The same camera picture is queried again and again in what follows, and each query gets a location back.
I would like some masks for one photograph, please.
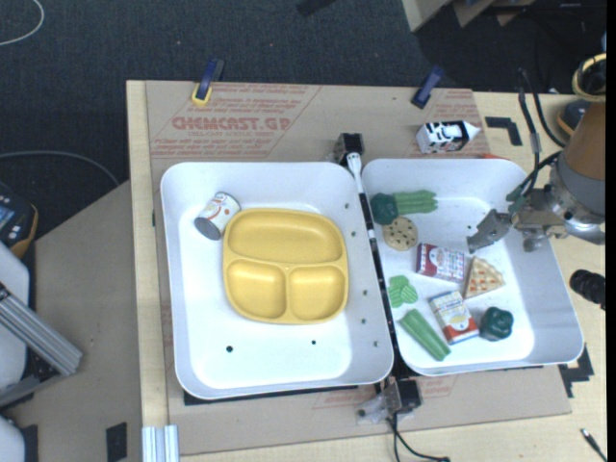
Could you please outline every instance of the yellow plate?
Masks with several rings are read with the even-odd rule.
[[[247,209],[224,232],[227,298],[257,321],[318,323],[347,304],[347,248],[340,229],[319,214]]]

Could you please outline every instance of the black device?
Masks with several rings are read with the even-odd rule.
[[[340,134],[331,154],[332,161],[342,167],[347,167],[347,154],[350,152],[357,152],[360,156],[364,153],[364,139],[362,134]]]
[[[34,238],[39,214],[26,199],[0,184],[0,242],[18,258]]]
[[[589,270],[576,270],[569,280],[571,289],[605,310],[605,277]]]

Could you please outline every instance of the wooden table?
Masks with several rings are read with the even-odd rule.
[[[542,95],[546,117],[555,129],[555,112],[574,100],[573,96]],[[525,171],[530,171],[532,156],[524,118],[517,94],[475,93],[482,118],[505,116],[520,129],[525,148],[513,147],[505,130],[486,130],[492,153],[506,157]],[[135,275],[138,307],[141,416],[144,426],[169,424],[166,375],[159,300],[159,273],[156,238],[152,226],[153,193],[150,173],[147,99],[145,82],[127,84],[131,190],[135,247]],[[536,125],[539,119],[531,108]],[[544,136],[543,156],[558,147]],[[604,247],[567,238],[552,241],[565,279],[577,269],[604,275]],[[576,383],[571,399],[573,413],[567,416],[527,419],[506,423],[489,423],[456,428],[416,431],[408,435],[411,446],[429,454],[446,454],[453,461],[545,461],[600,460],[583,440],[580,429],[586,428],[603,450],[607,447],[606,346],[605,312],[572,292],[582,332],[594,368],[589,382]],[[274,448],[237,450],[182,457],[190,461],[272,461],[272,460],[393,460],[392,436],[377,435]],[[406,452],[402,460],[414,460]]]

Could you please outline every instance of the toy juice box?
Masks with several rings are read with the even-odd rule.
[[[458,291],[434,296],[429,303],[449,344],[479,335],[479,327]]]
[[[453,282],[464,281],[464,253],[434,244],[417,247],[416,272]]]

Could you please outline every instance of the toy green pepper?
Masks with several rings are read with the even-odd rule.
[[[370,208],[377,224],[391,224],[398,217],[396,200],[392,195],[377,193],[370,201]]]
[[[513,315],[506,310],[491,306],[481,318],[479,335],[488,341],[500,341],[511,335]]]

